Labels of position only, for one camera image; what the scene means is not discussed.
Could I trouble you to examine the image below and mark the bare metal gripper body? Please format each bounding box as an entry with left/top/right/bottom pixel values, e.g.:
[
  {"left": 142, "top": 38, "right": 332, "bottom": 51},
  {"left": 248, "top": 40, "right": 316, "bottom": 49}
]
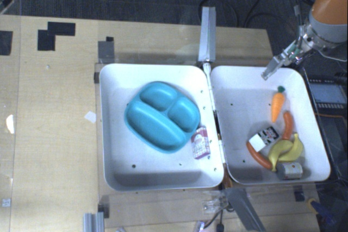
[{"left": 281, "top": 31, "right": 323, "bottom": 66}]

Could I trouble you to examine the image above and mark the orange carrot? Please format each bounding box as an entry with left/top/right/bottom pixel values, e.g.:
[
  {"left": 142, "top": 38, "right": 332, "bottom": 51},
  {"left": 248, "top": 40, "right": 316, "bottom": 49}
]
[{"left": 271, "top": 85, "right": 286, "bottom": 124}]

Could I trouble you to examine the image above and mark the white plastic tray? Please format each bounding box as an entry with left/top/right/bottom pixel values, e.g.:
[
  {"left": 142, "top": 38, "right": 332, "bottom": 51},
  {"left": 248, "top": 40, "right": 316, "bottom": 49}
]
[
  {"left": 98, "top": 63, "right": 225, "bottom": 192},
  {"left": 210, "top": 65, "right": 332, "bottom": 186}
]

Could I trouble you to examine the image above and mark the orange sausage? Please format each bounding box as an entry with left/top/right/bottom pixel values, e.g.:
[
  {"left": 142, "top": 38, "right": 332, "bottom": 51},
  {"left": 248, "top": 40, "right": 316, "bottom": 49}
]
[
  {"left": 246, "top": 141, "right": 274, "bottom": 171},
  {"left": 281, "top": 110, "right": 294, "bottom": 141}
]

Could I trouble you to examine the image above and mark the black and white carton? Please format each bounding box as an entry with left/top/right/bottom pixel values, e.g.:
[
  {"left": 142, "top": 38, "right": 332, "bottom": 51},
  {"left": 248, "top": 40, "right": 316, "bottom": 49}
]
[{"left": 248, "top": 126, "right": 281, "bottom": 152}]

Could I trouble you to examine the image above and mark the yellow banana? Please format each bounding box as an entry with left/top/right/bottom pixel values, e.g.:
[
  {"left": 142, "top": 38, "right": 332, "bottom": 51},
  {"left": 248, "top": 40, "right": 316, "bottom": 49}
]
[
  {"left": 277, "top": 133, "right": 305, "bottom": 164},
  {"left": 268, "top": 139, "right": 294, "bottom": 173}
]

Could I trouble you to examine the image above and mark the silver can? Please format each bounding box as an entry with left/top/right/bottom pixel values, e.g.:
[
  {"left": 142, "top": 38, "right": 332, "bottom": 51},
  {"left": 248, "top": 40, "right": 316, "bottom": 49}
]
[{"left": 276, "top": 161, "right": 303, "bottom": 181}]

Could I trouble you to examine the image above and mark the pink and white carton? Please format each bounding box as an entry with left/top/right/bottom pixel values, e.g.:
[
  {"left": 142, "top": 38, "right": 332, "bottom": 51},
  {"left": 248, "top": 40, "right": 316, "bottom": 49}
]
[{"left": 190, "top": 126, "right": 212, "bottom": 160}]

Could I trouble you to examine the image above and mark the blue divided plate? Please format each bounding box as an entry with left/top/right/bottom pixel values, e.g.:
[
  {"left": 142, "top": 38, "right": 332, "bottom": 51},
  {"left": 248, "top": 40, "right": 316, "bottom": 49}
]
[{"left": 124, "top": 80, "right": 202, "bottom": 155}]

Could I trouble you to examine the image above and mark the black cylinder on white bracket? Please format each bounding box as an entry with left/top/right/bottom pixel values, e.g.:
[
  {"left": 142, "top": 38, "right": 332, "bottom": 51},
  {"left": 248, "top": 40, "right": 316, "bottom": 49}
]
[{"left": 292, "top": 0, "right": 313, "bottom": 27}]

